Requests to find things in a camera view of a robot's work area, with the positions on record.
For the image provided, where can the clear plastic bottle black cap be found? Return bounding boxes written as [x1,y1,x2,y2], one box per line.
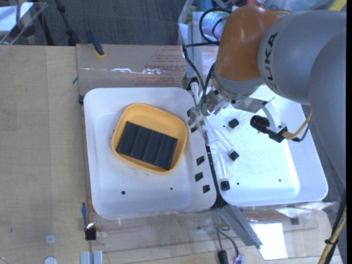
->
[228,111,252,129]
[204,122,240,161]
[213,146,231,191]

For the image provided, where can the yellow bowl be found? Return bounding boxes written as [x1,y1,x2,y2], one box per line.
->
[111,102,189,175]

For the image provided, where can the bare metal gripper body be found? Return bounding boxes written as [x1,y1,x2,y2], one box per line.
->
[202,88,244,116]

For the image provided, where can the black cylinder on white bracket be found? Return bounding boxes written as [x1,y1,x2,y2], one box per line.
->
[249,103,289,144]

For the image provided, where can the black ribbed rectangular block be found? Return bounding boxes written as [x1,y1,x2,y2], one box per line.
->
[115,121,179,171]

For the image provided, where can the clear plastic storage bin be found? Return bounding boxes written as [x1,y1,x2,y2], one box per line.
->
[178,0,347,65]

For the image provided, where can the white plastic tray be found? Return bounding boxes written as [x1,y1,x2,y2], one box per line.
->
[205,86,329,207]
[83,87,217,220]

